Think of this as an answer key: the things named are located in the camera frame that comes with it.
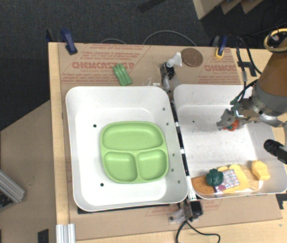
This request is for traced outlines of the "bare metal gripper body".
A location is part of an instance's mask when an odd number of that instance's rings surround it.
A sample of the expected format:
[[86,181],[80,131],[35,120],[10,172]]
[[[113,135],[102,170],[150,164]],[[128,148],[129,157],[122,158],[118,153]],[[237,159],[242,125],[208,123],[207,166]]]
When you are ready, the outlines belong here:
[[267,107],[262,101],[255,98],[244,98],[233,106],[234,118],[245,118],[248,123],[265,123],[272,127],[281,127],[278,119],[280,113]]

